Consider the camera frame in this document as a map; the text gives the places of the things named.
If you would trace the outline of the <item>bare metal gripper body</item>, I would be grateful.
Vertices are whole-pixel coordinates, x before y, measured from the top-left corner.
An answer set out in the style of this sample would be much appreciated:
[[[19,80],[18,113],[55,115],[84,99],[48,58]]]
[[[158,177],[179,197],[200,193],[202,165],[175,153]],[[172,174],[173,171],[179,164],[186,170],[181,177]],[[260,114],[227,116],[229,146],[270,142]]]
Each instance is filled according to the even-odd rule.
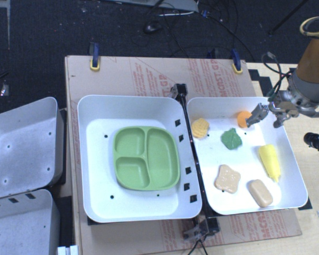
[[[292,118],[303,114],[310,118],[319,118],[319,101],[302,94],[300,90],[288,87],[279,90],[268,98],[268,108],[276,118]]]

